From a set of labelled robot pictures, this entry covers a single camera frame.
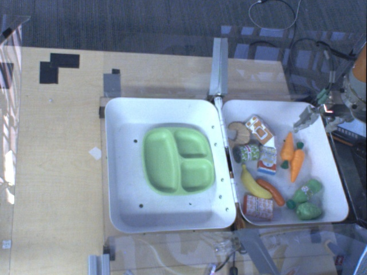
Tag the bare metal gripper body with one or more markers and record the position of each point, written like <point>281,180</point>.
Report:
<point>341,110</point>

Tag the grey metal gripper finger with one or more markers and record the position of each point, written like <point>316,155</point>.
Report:
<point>306,117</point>
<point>334,123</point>

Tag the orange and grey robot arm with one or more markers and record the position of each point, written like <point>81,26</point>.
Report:
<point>360,67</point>

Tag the orange carrot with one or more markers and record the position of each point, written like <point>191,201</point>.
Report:
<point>287,149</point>
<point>296,163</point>

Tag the white plastic tray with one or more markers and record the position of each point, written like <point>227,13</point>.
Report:
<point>324,165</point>
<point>126,168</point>

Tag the orange and white carton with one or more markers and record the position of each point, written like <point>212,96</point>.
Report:
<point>259,130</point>

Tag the white and red carton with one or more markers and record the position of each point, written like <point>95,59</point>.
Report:
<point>267,160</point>

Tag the tan round biscuit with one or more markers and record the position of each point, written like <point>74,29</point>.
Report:
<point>243,135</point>

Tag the green can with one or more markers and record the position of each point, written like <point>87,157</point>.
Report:
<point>248,153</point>

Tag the brown bread slice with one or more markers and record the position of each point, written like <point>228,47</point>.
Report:
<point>233,126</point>

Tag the green bottle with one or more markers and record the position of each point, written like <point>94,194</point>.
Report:
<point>306,191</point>

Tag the orange sausage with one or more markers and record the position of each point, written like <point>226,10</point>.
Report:
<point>272,191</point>

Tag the yellow banana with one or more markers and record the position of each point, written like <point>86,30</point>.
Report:
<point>252,185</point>

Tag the red and white can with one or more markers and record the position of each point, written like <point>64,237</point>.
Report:
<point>258,208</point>

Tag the green divided plate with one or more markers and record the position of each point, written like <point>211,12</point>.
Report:
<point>160,159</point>

